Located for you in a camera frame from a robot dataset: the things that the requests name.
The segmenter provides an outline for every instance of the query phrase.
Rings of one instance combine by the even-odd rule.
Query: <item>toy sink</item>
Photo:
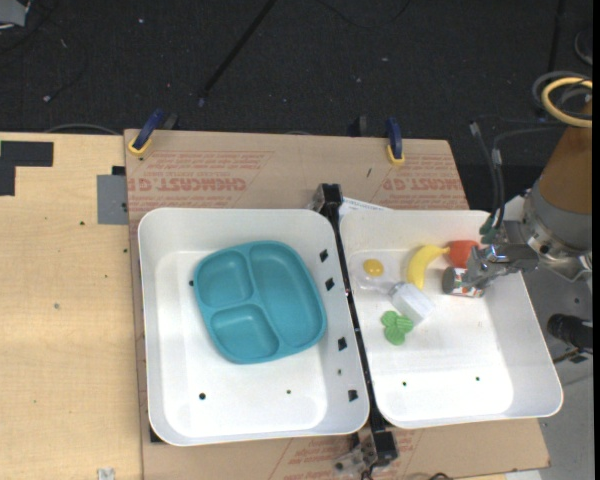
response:
[[[138,240],[149,419],[161,439],[189,446],[365,424],[366,383],[327,219],[160,208],[143,217]],[[294,300],[276,315],[285,295]]]
[[[479,242],[486,216],[353,211],[340,224],[344,258],[351,271],[356,258],[380,252],[404,269],[422,245]],[[325,217],[160,208],[143,217],[138,239],[149,419],[164,441],[350,434],[365,424],[361,354]],[[400,346],[380,321],[394,309],[389,298],[351,282],[382,415],[423,428],[556,413],[562,388],[522,275],[497,279],[479,299],[445,295],[445,261],[426,271],[423,292],[435,310]],[[295,302],[275,314],[282,293]]]

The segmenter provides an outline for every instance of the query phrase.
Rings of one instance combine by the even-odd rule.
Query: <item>yellow cable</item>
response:
[[[563,123],[566,123],[571,126],[577,126],[579,128],[592,128],[593,127],[592,119],[591,120],[590,119],[580,119],[580,118],[565,114],[560,109],[558,109],[553,104],[551,99],[549,98],[549,95],[551,94],[551,92],[554,89],[557,89],[558,87],[562,87],[563,85],[572,85],[572,84],[579,84],[579,85],[587,87],[593,91],[593,82],[591,80],[583,80],[582,78],[577,78],[577,77],[559,78],[558,80],[551,82],[549,85],[547,85],[543,89],[542,95],[541,95],[542,104],[544,105],[545,110],[547,112],[549,112],[549,114],[551,114],[556,119],[562,121]]]

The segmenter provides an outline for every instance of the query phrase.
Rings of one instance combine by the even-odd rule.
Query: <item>teal plate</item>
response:
[[[281,242],[217,251],[194,271],[194,291],[218,351],[234,363],[273,361],[322,338],[327,317],[300,255]]]

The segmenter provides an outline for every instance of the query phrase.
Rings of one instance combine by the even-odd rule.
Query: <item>black floor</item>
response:
[[[383,136],[395,117],[403,137],[448,140],[470,206],[491,209],[469,122],[489,149],[539,129],[502,142],[512,197],[564,131],[534,82],[592,77],[575,39],[593,0],[277,0],[214,80],[268,1],[33,0],[0,30],[0,131],[120,133],[159,107],[187,130],[346,135],[363,116]]]

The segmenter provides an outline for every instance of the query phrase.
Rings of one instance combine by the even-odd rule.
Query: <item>toy banana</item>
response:
[[[429,263],[443,254],[448,254],[449,250],[449,247],[438,247],[437,245],[425,245],[418,249],[407,266],[407,282],[422,290],[424,287],[424,272]]]

